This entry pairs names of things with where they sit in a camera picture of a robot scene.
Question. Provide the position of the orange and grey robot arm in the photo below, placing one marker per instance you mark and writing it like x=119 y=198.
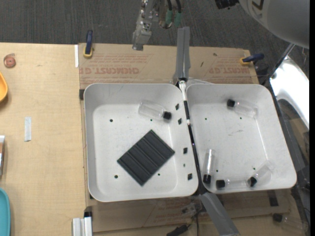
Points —
x=283 y=8

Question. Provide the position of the thin black and white rod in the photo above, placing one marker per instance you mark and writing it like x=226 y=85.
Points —
x=189 y=125

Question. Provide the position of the clear plastic bottle black cap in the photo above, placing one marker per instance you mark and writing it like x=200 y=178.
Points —
x=209 y=163
x=233 y=183
x=288 y=221
x=262 y=174
x=243 y=108
x=152 y=110

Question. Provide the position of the orange plate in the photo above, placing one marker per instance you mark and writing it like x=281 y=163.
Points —
x=2 y=87

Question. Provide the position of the brown cardboard board red print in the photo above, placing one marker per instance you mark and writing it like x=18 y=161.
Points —
x=157 y=63

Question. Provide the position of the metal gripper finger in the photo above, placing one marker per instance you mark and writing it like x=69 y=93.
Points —
x=141 y=39

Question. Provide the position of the blue plate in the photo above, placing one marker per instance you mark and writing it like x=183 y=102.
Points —
x=3 y=213

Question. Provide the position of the white plastic tray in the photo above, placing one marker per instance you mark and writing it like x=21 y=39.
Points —
x=233 y=141
x=137 y=99

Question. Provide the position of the black ribbed rectangular mat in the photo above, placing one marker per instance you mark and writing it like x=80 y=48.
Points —
x=145 y=157

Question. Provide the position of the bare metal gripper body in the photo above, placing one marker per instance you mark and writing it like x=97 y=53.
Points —
x=150 y=11

